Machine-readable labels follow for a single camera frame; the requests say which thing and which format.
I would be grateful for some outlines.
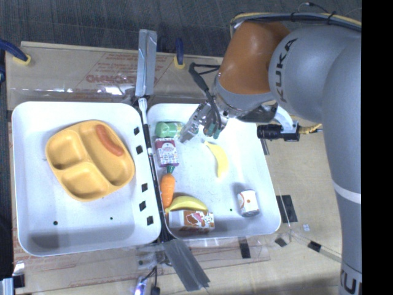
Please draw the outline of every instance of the banana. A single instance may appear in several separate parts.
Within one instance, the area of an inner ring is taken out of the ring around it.
[[[225,151],[219,145],[212,144],[207,141],[205,141],[204,143],[210,148],[210,151],[213,153],[214,157],[217,160],[218,178],[225,177],[229,170],[229,161]]]
[[[173,199],[171,205],[165,209],[165,213],[169,213],[172,210],[193,210],[193,211],[204,211],[208,212],[207,206],[197,198],[189,195],[180,195]]]

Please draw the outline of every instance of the hot dog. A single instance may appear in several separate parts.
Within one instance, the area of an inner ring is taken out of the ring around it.
[[[109,152],[116,156],[122,156],[124,154],[123,148],[111,140],[104,125],[96,125],[95,128],[100,142]]]

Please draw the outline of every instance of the can label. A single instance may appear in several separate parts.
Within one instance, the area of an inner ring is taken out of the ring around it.
[[[257,196],[254,190],[245,190],[238,194],[240,214],[244,217],[254,216],[260,213]]]

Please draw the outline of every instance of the carrot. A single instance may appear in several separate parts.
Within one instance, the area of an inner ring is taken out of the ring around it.
[[[166,167],[166,174],[161,178],[160,188],[164,209],[171,205],[173,199],[174,185],[176,182],[174,176],[172,175],[173,170],[174,166],[168,165]]]

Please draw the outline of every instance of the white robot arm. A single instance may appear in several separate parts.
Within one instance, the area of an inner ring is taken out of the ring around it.
[[[279,23],[285,20],[317,25],[289,32]],[[340,295],[362,294],[361,24],[332,14],[241,14],[231,29],[211,94],[190,66],[208,100],[180,141],[201,125],[205,135],[218,138],[231,117],[265,123],[259,138],[286,141],[299,140],[289,114],[321,123],[343,236]],[[269,124],[273,120],[280,125]]]

